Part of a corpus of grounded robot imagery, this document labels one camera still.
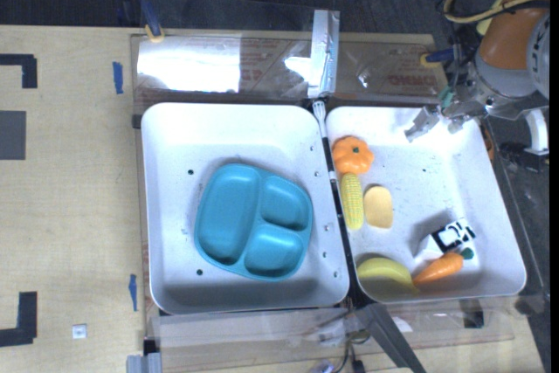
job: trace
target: blue plate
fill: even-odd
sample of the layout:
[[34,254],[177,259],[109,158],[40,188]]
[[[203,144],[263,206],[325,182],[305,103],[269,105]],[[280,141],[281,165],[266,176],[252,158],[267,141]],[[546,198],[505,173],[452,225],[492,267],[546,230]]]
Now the blue plate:
[[313,227],[313,206],[299,185],[270,171],[232,163],[219,168],[198,206],[194,240],[215,266],[279,281],[299,269]]

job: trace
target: toy carrot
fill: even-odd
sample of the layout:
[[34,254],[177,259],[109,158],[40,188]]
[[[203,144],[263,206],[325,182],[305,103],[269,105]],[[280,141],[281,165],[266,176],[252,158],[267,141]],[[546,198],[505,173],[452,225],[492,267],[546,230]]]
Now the toy carrot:
[[415,286],[430,283],[458,272],[464,265],[464,257],[456,252],[447,252],[435,259],[423,271],[413,278]]

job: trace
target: black bracket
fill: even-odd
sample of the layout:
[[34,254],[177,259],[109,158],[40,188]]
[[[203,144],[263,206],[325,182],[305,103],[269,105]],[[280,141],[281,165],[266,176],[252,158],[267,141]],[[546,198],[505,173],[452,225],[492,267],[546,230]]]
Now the black bracket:
[[33,343],[37,337],[37,292],[19,293],[17,326],[0,329],[0,347]]
[[29,54],[0,54],[0,66],[21,66],[21,87],[37,88],[37,59]]

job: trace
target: wooden surface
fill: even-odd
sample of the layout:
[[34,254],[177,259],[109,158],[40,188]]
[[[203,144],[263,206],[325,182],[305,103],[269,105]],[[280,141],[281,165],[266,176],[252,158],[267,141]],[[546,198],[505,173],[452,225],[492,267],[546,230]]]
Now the wooden surface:
[[[123,372],[126,357],[141,353],[129,43],[136,32],[0,26],[0,53],[38,59],[38,89],[21,88],[18,67],[0,66],[0,110],[27,112],[26,160],[0,161],[0,328],[16,326],[19,292],[38,292],[38,337],[32,345],[0,348],[2,372]],[[114,61],[124,72],[118,95]],[[130,274],[137,278],[137,312]],[[87,338],[73,340],[72,325],[81,323]],[[417,355],[430,372],[543,371],[526,319],[511,319],[511,328],[512,340],[420,349]],[[363,359],[368,371],[392,366],[384,354]],[[219,371],[303,372],[314,364]]]

